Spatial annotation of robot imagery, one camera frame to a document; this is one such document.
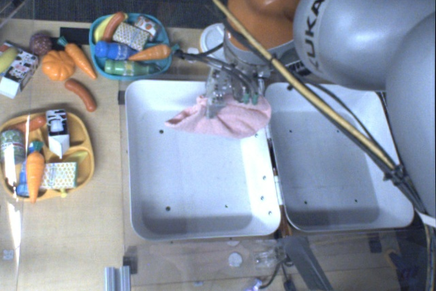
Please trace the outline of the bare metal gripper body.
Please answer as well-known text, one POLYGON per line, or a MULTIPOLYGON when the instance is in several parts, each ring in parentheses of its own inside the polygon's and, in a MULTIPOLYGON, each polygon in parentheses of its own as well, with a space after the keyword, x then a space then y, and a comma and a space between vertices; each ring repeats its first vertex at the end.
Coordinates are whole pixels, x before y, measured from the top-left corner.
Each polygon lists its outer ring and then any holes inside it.
POLYGON ((222 102, 225 95, 231 95, 237 102, 258 102, 261 90, 255 78, 218 59, 207 59, 206 64, 211 68, 206 80, 206 96, 210 101, 222 102))

